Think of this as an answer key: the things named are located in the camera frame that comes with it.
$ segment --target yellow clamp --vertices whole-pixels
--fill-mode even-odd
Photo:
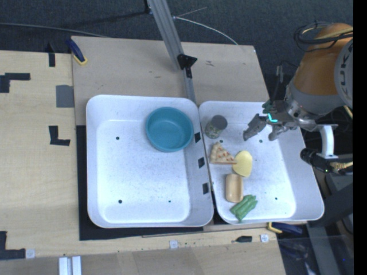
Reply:
[[[338,173],[338,171],[341,170],[341,169],[346,169],[346,168],[348,168],[350,166],[353,166],[353,161],[347,162],[347,163],[331,162],[330,165],[334,169],[333,171],[336,172],[336,173]]]
[[[81,65],[81,66],[83,66],[83,65],[87,64],[87,62],[88,62],[88,59],[87,59],[86,57],[84,58],[84,61],[80,61],[80,60],[78,59],[78,57],[76,57],[75,55],[73,55],[73,57],[74,57],[75,61],[76,61],[76,62],[78,62],[78,63],[79,63],[79,65]]]
[[[272,222],[268,222],[267,229],[278,234],[283,233],[280,229],[272,227]]]

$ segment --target black tape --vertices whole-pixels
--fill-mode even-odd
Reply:
[[[197,143],[199,140],[201,140],[201,136],[200,136],[200,133],[197,132],[195,133],[195,143]]]
[[[5,249],[6,231],[0,231],[0,260],[24,259],[25,249],[7,250]]]
[[[58,139],[58,126],[50,125],[48,128],[50,130],[50,137],[51,137],[50,144],[55,144],[55,145],[58,145],[58,146],[68,146],[68,145],[70,145],[70,140],[60,140],[60,139]]]
[[[47,43],[47,46],[45,48],[45,52],[47,52],[47,53],[56,53],[55,48],[53,47],[51,42]]]
[[[202,184],[202,194],[205,195],[208,192],[209,192],[209,185],[208,185],[208,183],[207,182],[206,183],[203,183]]]
[[[10,92],[11,80],[30,80],[30,73],[5,73],[0,76],[0,93]]]
[[[204,157],[201,157],[199,160],[198,160],[198,165],[199,165],[199,168],[201,168],[202,166],[205,165],[205,159]]]
[[[49,67],[56,66],[55,53],[48,53],[48,66]]]

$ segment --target cable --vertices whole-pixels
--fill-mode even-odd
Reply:
[[[325,36],[321,36],[319,38],[313,38],[313,39],[307,39],[305,37],[305,34],[307,32],[309,32],[310,30],[315,30],[315,29],[320,29],[320,28],[325,28],[329,25],[331,25],[332,23],[329,22],[314,22],[314,23],[310,23],[308,25],[304,25],[299,27],[298,29],[296,29],[296,31],[294,32],[293,35],[293,39],[295,40],[297,47],[299,49],[301,49],[304,52],[313,52],[316,50],[324,50],[324,49],[329,49],[332,46],[334,46],[334,44],[341,39],[344,38],[353,38],[353,28],[352,27],[348,27],[344,30],[340,30],[331,34],[327,34]],[[331,45],[325,47],[325,48],[316,48],[316,49],[311,49],[311,50],[304,50],[303,48],[300,47],[300,43],[301,44],[307,44],[307,45],[316,45],[316,44],[325,44],[325,43],[329,43],[331,42]]]
[[[281,65],[277,66],[276,69],[276,83],[275,83],[275,88],[273,91],[273,94],[271,95],[270,99],[269,99],[269,103],[272,105],[273,102],[276,99],[276,95],[278,94],[278,89],[279,89],[279,85],[280,83],[283,82],[283,67]]]
[[[293,66],[293,67],[298,68],[298,65],[297,65],[297,64],[291,63],[291,62],[289,62],[289,61],[287,61],[287,60],[281,60],[281,62],[280,62],[280,64],[279,64],[279,65],[283,65],[283,63],[287,63],[287,64],[289,64],[289,65],[291,65],[291,66]]]
[[[35,28],[35,29],[47,29],[47,30],[59,30],[61,32],[68,32],[68,33],[77,33],[77,34],[86,34],[88,36],[99,37],[99,38],[108,38],[106,36],[101,36],[98,34],[92,34],[88,32],[84,32],[81,30],[71,30],[71,29],[63,29],[61,27],[53,27],[53,26],[42,26],[42,25],[27,25],[24,23],[7,23],[7,22],[0,22],[0,26],[18,26],[21,28]]]
[[[224,37],[226,37],[227,39],[229,39],[230,41],[232,41],[235,45],[238,45],[238,43],[237,43],[234,39],[230,38],[230,37],[229,37],[229,36],[227,36],[226,34],[224,34],[224,33],[220,32],[220,31],[218,31],[218,30],[216,30],[216,29],[214,29],[214,28],[212,28],[212,27],[210,27],[210,26],[203,25],[202,23],[199,23],[199,22],[196,22],[196,21],[191,21],[191,20],[189,20],[189,19],[182,18],[182,17],[177,17],[177,16],[174,16],[174,17],[173,17],[173,19],[180,19],[181,21],[191,22],[191,23],[193,23],[193,24],[195,24],[195,25],[203,26],[203,27],[205,27],[205,28],[207,28],[207,29],[209,29],[209,30],[214,30],[215,32],[220,33],[221,35],[223,35]]]
[[[189,11],[189,12],[186,12],[186,13],[183,13],[183,14],[180,14],[180,15],[176,15],[176,17],[181,17],[181,16],[184,16],[184,15],[188,15],[188,14],[191,14],[191,13],[194,13],[194,12],[197,12],[197,11],[200,11],[200,10],[204,10],[204,9],[207,9],[207,7],[199,8],[199,9],[196,9],[196,10],[193,10],[193,11]]]
[[[336,117],[335,116],[336,113],[339,113],[343,117],[343,119]],[[331,123],[338,124],[338,126],[334,130],[335,138],[339,136],[346,136],[346,137],[352,136],[353,131],[351,131],[351,127],[353,124],[350,122],[349,117],[343,113],[343,110],[337,108],[332,112],[330,112],[325,117],[322,117],[317,121],[317,124],[331,124]],[[341,124],[346,124],[344,129],[342,129]],[[307,137],[309,132],[310,131],[302,129],[302,136],[306,140],[306,142],[314,142],[316,140],[321,140],[321,135],[318,135],[316,137]]]
[[[344,107],[346,113],[349,115],[349,117],[353,119],[353,113],[350,110],[350,108],[347,105],[344,105],[343,107]]]

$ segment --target toy pizza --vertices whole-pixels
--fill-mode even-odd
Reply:
[[[210,153],[210,162],[213,164],[236,164],[237,161],[221,143],[217,142],[213,145]]]

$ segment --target wooden table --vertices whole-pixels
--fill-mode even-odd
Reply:
[[[47,53],[0,51],[1,76],[31,77],[11,80],[9,93],[0,93],[0,231],[7,231],[6,249],[25,248],[36,255],[0,261],[0,273],[58,274],[59,257],[83,256],[83,274],[151,274],[149,266],[164,274],[177,260],[182,274],[285,274],[276,235],[264,225],[210,223],[201,233],[79,240],[75,129],[85,124],[86,101],[102,93],[185,95],[163,42],[73,39],[88,59],[85,66],[70,54],[56,53],[56,64],[50,66]],[[182,45],[187,55],[198,58],[192,67],[197,104],[268,99],[252,46]],[[62,85],[74,88],[75,107],[57,107],[56,86]],[[70,140],[68,146],[50,144],[51,125],[58,126],[59,139]],[[269,242],[260,242],[261,234]],[[241,235],[252,236],[252,242],[234,242]],[[178,248],[170,249],[170,241],[177,241]]]

